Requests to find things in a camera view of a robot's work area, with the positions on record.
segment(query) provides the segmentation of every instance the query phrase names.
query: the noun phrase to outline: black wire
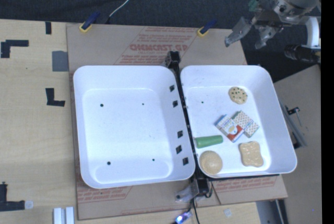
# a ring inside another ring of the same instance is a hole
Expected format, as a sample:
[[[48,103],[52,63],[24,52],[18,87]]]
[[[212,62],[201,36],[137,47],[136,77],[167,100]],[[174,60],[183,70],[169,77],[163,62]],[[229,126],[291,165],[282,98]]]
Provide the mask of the black wire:
[[[188,207],[187,212],[189,212],[192,209],[192,205],[193,205],[193,200],[191,199],[189,202],[189,207]]]
[[[210,193],[209,195],[206,194],[205,197],[210,198],[212,196],[212,193],[213,193],[213,183],[211,182]]]
[[[199,220],[198,220],[198,216],[197,216],[197,210],[196,210],[196,205],[195,205],[195,198],[193,198],[192,201],[193,201],[193,206],[194,206],[194,211],[195,211],[195,216],[196,216],[197,223],[200,224]]]

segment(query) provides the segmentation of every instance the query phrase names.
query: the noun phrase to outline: wooden table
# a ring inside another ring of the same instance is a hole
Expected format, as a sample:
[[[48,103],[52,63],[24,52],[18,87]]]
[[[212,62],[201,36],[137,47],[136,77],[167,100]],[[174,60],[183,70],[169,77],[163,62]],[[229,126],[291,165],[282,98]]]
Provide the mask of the wooden table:
[[[51,36],[45,22],[0,20],[0,30],[0,41],[29,40],[29,47],[11,47],[10,58],[0,58],[0,181],[8,184],[8,201],[33,201],[33,209],[0,212],[0,223],[52,223],[53,208],[76,208],[69,74],[52,72],[52,52],[67,51],[66,24],[53,22]],[[65,106],[47,106],[46,88],[54,88]],[[202,224],[260,223],[256,203],[197,211]],[[180,213],[76,222],[166,224]]]

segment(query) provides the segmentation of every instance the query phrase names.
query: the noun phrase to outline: black hole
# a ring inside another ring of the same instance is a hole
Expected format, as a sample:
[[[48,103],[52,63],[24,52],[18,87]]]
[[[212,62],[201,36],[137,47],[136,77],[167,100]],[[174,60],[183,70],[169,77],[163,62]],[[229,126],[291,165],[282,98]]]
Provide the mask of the black hole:
[[[182,161],[184,166],[189,163],[188,157],[183,158]]]
[[[179,154],[182,151],[181,145],[177,146],[176,148],[176,154]]]

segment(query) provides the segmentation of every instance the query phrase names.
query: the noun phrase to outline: cracker box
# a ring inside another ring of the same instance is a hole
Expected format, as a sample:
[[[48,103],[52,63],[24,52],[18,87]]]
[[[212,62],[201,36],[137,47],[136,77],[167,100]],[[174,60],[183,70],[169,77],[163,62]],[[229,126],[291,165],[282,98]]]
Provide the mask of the cracker box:
[[[244,133],[242,127],[227,115],[218,120],[216,127],[233,143]]]
[[[254,122],[247,114],[243,111],[238,111],[233,117],[233,121],[241,126],[244,130],[245,135],[250,138],[259,129],[259,125]]]

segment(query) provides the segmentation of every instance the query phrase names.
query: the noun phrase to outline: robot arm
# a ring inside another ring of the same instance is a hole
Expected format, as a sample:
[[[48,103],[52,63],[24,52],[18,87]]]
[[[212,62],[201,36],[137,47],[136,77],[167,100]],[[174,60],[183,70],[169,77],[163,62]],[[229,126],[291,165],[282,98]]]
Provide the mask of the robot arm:
[[[267,40],[281,32],[283,28],[292,25],[306,25],[308,32],[307,45],[289,46],[285,55],[305,62],[320,62],[317,52],[320,51],[319,22],[321,18],[308,17],[305,14],[311,12],[316,6],[321,11],[321,0],[251,0],[248,6],[249,11],[254,13],[254,17],[251,20],[244,17],[239,20],[232,29],[232,33],[226,37],[226,46],[246,36],[252,26],[259,31],[260,39],[255,44],[255,48],[260,49],[266,45]],[[312,58],[298,58],[294,53],[300,47],[304,48],[302,49],[303,52],[311,51],[317,54]]]

